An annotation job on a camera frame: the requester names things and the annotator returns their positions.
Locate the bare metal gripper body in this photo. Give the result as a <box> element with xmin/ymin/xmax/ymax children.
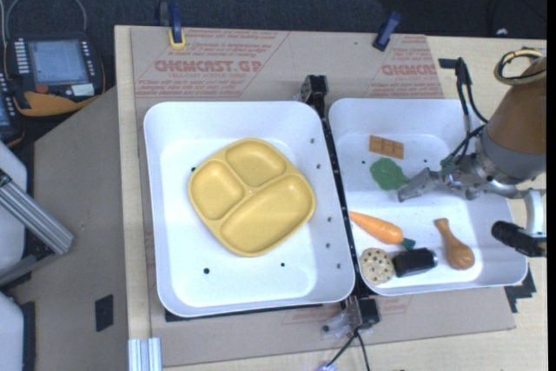
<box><xmin>439</xmin><ymin>153</ymin><xmax>534</xmax><ymax>202</ymax></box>

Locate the green lettuce leaf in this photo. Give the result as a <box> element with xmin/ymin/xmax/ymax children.
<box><xmin>369</xmin><ymin>156</ymin><xmax>411</xmax><ymax>191</ymax></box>

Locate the white plastic tray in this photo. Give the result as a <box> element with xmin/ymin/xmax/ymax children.
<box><xmin>142</xmin><ymin>100</ymin><xmax>357</xmax><ymax>319</ymax></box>
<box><xmin>328</xmin><ymin>96</ymin><xmax>530</xmax><ymax>297</ymax></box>

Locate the orange carrot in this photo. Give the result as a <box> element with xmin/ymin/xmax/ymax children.
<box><xmin>347</xmin><ymin>209</ymin><xmax>417</xmax><ymax>251</ymax></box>

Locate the orange waffle biscuit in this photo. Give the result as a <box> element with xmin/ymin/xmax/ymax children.
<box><xmin>368</xmin><ymin>135</ymin><xmax>406</xmax><ymax>159</ymax></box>

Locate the black can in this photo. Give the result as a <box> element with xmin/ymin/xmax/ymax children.
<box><xmin>391</xmin><ymin>247</ymin><xmax>440</xmax><ymax>279</ymax></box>

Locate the brown chicken drumstick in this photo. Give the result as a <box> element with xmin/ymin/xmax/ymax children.
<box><xmin>434</xmin><ymin>217</ymin><xmax>476</xmax><ymax>271</ymax></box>

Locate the thin black and white rod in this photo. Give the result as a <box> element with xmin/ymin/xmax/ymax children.
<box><xmin>317</xmin><ymin>98</ymin><xmax>364</xmax><ymax>306</ymax></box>

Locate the beige chocolate chip cookie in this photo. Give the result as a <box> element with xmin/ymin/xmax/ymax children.
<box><xmin>359</xmin><ymin>247</ymin><xmax>396</xmax><ymax>286</ymax></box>

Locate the yellow divided plate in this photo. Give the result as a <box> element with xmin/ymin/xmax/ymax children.
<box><xmin>187</xmin><ymin>137</ymin><xmax>317</xmax><ymax>258</ymax></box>

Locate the brown cardboard board red print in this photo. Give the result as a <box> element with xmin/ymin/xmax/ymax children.
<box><xmin>129</xmin><ymin>26</ymin><xmax>518</xmax><ymax>368</ymax></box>

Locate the black cylinder on white bracket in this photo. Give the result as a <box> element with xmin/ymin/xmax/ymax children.
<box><xmin>490</xmin><ymin>189</ymin><xmax>548</xmax><ymax>260</ymax></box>

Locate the black block with thin wires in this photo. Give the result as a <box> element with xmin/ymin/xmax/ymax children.
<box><xmin>322</xmin><ymin>296</ymin><xmax>382</xmax><ymax>339</ymax></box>
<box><xmin>298</xmin><ymin>74</ymin><xmax>329</xmax><ymax>108</ymax></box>

